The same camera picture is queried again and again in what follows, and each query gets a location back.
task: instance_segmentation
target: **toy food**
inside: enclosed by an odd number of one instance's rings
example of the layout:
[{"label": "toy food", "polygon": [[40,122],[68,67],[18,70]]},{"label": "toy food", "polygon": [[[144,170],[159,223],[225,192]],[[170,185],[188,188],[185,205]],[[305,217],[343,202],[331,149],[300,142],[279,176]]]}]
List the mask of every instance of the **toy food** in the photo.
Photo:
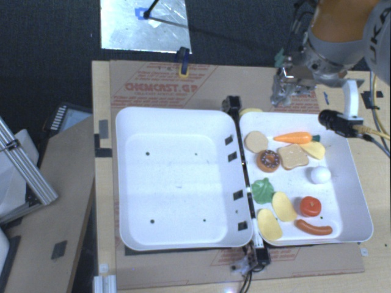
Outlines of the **toy food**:
[{"label": "toy food", "polygon": [[300,211],[303,215],[314,217],[320,214],[322,204],[317,198],[305,197],[300,202]]},{"label": "toy food", "polygon": [[315,184],[323,184],[330,180],[331,172],[326,167],[317,166],[311,170],[311,180]]},{"label": "toy food", "polygon": [[296,226],[300,230],[303,230],[309,234],[314,234],[316,236],[327,236],[328,234],[332,233],[332,228],[330,226],[313,226],[303,219],[297,219]]},{"label": "toy food", "polygon": [[276,192],[271,202],[274,212],[282,222],[292,222],[298,216],[287,195],[283,192]]},{"label": "toy food", "polygon": [[257,216],[258,228],[265,239],[274,241],[282,237],[282,230],[270,209],[261,209]]},{"label": "toy food", "polygon": [[298,166],[306,166],[309,163],[307,155],[297,144],[291,144],[277,150],[282,167],[286,170],[294,169]]},{"label": "toy food", "polygon": [[321,160],[326,153],[326,149],[322,143],[317,141],[311,141],[309,143],[300,144],[300,147],[306,152],[309,156]]},{"label": "toy food", "polygon": [[273,140],[286,143],[305,144],[311,141],[319,141],[320,136],[311,136],[308,132],[291,132],[290,134],[282,134],[274,137]]},{"label": "toy food", "polygon": [[271,150],[264,150],[257,157],[257,166],[265,173],[272,173],[279,168],[280,156]]},{"label": "toy food", "polygon": [[268,138],[259,131],[250,132],[244,139],[244,144],[253,153],[259,153],[260,151],[268,148]]},{"label": "toy food", "polygon": [[251,191],[252,198],[258,204],[270,203],[274,194],[274,188],[268,178],[254,182],[251,185]]}]

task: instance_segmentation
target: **metal plate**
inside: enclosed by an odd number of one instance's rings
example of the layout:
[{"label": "metal plate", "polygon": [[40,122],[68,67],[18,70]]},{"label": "metal plate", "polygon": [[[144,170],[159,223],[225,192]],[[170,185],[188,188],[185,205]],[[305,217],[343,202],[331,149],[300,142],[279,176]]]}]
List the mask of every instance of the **metal plate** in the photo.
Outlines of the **metal plate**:
[{"label": "metal plate", "polygon": [[160,0],[145,20],[154,0],[101,0],[101,47],[175,53],[189,48],[185,0]]}]

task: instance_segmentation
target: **red tomato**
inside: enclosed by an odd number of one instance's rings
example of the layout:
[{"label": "red tomato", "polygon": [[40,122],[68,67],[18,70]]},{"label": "red tomato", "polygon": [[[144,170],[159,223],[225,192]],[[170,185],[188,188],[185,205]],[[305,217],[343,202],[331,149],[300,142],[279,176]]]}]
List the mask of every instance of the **red tomato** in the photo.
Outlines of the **red tomato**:
[{"label": "red tomato", "polygon": [[317,216],[322,210],[322,204],[317,198],[305,197],[300,202],[300,211],[306,216]]}]

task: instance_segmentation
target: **empty white tray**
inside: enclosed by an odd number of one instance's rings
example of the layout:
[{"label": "empty white tray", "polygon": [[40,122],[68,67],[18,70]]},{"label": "empty white tray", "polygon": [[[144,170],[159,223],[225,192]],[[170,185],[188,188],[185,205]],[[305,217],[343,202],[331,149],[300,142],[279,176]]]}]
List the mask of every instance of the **empty white tray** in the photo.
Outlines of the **empty white tray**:
[{"label": "empty white tray", "polygon": [[253,233],[235,124],[215,110],[116,118],[120,235],[134,250],[240,247]]},{"label": "empty white tray", "polygon": [[[309,165],[305,167],[285,170],[280,166],[274,173],[265,173],[257,167],[257,155],[245,147],[244,154],[251,184],[256,180],[269,178],[275,192],[282,191],[288,195],[298,213],[298,219],[304,219],[316,226],[329,225],[333,229],[332,234],[328,236],[314,236],[299,230],[293,222],[278,220],[283,236],[276,241],[268,241],[269,243],[287,246],[362,242],[371,238],[373,224],[348,139],[326,130],[319,124],[318,116],[313,114],[250,112],[242,116],[240,127],[243,139],[251,131],[262,132],[269,140],[268,149],[273,151],[288,145],[274,141],[273,137],[297,131],[320,135],[320,141],[326,148],[325,157],[320,161],[309,157]],[[309,174],[316,166],[327,167],[331,171],[331,180],[325,184],[312,183]],[[301,215],[299,209],[301,198],[308,195],[320,200],[322,210],[319,216],[303,217]],[[260,205],[254,201],[254,206],[256,212],[262,208],[268,208],[274,212],[271,203]]]}]

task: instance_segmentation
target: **toy sausage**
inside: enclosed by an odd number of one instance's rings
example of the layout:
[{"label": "toy sausage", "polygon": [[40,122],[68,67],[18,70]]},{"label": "toy sausage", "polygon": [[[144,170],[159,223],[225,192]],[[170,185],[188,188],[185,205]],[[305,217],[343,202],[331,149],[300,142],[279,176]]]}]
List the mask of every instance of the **toy sausage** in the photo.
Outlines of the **toy sausage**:
[{"label": "toy sausage", "polygon": [[314,234],[316,236],[327,236],[328,234],[332,233],[332,228],[330,226],[313,226],[303,219],[297,219],[296,226],[300,230],[303,230],[309,234]]}]

